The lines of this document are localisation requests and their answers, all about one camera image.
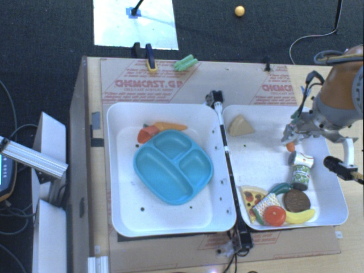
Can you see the yellow ball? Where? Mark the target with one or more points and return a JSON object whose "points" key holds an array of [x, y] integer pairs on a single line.
{"points": [[239, 10]]}

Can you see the tan bread wedge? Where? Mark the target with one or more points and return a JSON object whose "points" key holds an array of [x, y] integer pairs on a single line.
{"points": [[240, 127]]}

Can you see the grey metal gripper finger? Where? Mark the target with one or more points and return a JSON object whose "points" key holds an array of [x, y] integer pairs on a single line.
{"points": [[285, 138], [298, 139]]}

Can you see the pizza slice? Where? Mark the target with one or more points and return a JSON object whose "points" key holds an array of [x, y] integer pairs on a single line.
{"points": [[250, 196]]}

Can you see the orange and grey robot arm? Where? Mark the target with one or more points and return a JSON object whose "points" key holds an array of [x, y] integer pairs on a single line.
{"points": [[339, 87]]}

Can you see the brown biscuit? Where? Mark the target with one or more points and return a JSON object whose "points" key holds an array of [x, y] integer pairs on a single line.
{"points": [[297, 200]]}

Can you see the yellow banana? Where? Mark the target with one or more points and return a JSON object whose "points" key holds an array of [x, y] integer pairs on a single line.
{"points": [[301, 217]]}

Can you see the green bean pods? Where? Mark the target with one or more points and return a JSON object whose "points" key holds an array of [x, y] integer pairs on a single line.
{"points": [[185, 63]]}

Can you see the brown cardboard board red print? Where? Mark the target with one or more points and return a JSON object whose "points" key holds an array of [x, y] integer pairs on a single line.
{"points": [[239, 84]]}

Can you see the white printed can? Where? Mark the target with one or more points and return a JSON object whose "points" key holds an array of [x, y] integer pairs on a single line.
{"points": [[302, 158]]}

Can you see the small orange toy piece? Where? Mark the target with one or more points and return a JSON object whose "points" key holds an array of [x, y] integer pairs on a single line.
{"points": [[290, 147]]}

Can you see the green printed can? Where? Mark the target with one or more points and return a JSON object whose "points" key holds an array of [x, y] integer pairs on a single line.
{"points": [[301, 176]]}

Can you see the orange carrot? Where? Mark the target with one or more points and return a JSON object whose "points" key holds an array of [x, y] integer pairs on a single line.
{"points": [[170, 126]]}

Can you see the blue divided plate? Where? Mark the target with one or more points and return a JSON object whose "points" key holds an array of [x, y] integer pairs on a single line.
{"points": [[170, 166]]}

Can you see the dark green toy vegetable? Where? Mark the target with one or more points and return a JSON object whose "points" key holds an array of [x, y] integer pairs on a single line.
{"points": [[281, 188]]}

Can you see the black cylinder on white bracket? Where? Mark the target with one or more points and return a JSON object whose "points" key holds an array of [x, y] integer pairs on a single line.
{"points": [[338, 166]]}

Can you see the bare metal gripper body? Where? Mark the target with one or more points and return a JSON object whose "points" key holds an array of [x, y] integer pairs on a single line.
{"points": [[305, 125]]}

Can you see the white plastic tray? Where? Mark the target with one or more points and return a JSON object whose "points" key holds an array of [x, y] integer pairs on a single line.
{"points": [[128, 186], [261, 161]]}

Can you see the red tomato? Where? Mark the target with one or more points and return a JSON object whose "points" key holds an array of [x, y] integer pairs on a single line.
{"points": [[274, 215]]}

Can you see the patterned packet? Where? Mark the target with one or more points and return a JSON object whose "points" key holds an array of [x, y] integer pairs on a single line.
{"points": [[268, 202]]}

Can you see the thin black and white rod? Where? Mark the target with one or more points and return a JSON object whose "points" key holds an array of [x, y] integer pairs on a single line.
{"points": [[226, 149]]}

